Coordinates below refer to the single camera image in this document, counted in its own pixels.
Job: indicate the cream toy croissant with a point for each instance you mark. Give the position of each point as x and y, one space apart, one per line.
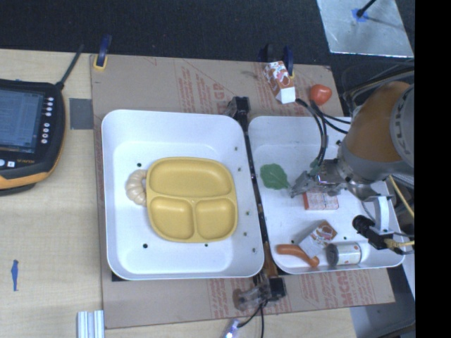
135 188

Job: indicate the small white can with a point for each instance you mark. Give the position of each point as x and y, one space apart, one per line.
347 254

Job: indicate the white plastic tray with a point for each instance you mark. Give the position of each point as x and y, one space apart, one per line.
282 210
176 259

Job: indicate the yellow divided plate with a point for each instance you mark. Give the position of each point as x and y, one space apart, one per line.
192 199

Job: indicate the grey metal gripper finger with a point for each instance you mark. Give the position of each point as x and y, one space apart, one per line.
336 189
300 185

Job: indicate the orange toy sausage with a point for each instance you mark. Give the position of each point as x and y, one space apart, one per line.
294 250

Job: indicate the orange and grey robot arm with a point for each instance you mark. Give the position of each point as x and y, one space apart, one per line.
373 132

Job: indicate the orange rectangular packet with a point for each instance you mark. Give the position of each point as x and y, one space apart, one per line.
320 202

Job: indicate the brown cardboard board, red print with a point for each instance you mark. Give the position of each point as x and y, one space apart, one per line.
158 86

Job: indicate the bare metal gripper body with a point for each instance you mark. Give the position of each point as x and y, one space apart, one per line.
326 174

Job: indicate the black cylinder on white bracket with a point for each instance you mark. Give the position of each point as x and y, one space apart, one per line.
370 229

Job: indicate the green toy leaf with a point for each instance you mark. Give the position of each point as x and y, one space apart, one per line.
273 176

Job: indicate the red toy tomato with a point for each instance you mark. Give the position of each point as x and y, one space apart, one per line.
321 94

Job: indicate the thin black and white rod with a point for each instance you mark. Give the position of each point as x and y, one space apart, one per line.
254 178

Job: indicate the orange and white carton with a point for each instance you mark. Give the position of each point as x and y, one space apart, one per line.
315 239
280 81

